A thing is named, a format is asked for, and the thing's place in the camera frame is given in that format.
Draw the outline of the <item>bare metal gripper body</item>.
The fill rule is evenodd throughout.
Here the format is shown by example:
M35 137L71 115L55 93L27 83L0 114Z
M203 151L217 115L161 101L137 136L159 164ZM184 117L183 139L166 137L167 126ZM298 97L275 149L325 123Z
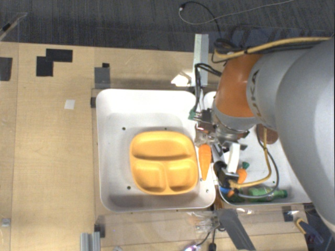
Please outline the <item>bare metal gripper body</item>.
M249 135L249 130L236 130L222 124L213 114L211 109L202 110L196 114L196 133L206 133L209 137L215 137L218 144L237 143L239 139L244 139Z

